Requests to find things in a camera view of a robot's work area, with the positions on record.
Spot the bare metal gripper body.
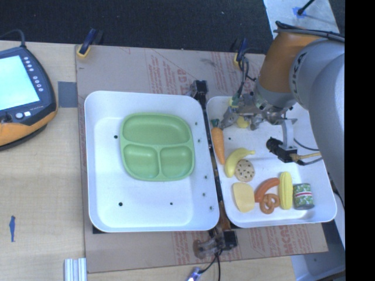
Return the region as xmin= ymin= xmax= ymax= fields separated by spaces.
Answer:
xmin=236 ymin=93 xmax=297 ymax=126

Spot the orange carrot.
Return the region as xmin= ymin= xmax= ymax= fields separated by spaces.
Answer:
xmin=210 ymin=118 xmax=226 ymax=166

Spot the white plastic tray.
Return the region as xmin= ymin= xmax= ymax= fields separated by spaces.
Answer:
xmin=84 ymin=90 xmax=220 ymax=233
xmin=206 ymin=95 xmax=338 ymax=229

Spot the yellow banana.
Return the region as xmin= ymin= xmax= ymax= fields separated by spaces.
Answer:
xmin=224 ymin=147 xmax=256 ymax=179

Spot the brown chocolate chip biscuit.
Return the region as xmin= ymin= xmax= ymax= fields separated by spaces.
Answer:
xmin=234 ymin=159 xmax=255 ymax=183

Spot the thin black and white rod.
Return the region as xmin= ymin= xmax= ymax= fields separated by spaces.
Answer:
xmin=200 ymin=97 xmax=227 ymax=231

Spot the orange sausage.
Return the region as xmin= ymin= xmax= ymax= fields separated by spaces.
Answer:
xmin=254 ymin=177 xmax=281 ymax=203

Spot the yellow corn cob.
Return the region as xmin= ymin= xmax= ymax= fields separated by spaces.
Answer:
xmin=278 ymin=171 xmax=294 ymax=211

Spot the green divided plate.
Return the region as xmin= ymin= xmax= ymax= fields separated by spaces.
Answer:
xmin=119 ymin=112 xmax=196 ymax=182

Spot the brown pretzel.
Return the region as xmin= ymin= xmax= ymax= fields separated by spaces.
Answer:
xmin=259 ymin=193 xmax=281 ymax=215

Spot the green and white can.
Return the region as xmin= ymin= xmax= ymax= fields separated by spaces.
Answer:
xmin=292 ymin=183 xmax=315 ymax=210

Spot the brown cardboard board, red print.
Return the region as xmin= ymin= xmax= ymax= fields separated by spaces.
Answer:
xmin=74 ymin=44 xmax=329 ymax=274

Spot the black cylinder on white bracket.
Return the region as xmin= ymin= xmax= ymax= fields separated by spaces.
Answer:
xmin=265 ymin=118 xmax=298 ymax=163

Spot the black block with thin wires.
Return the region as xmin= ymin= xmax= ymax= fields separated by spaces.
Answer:
xmin=223 ymin=229 xmax=238 ymax=250
xmin=190 ymin=80 xmax=209 ymax=100

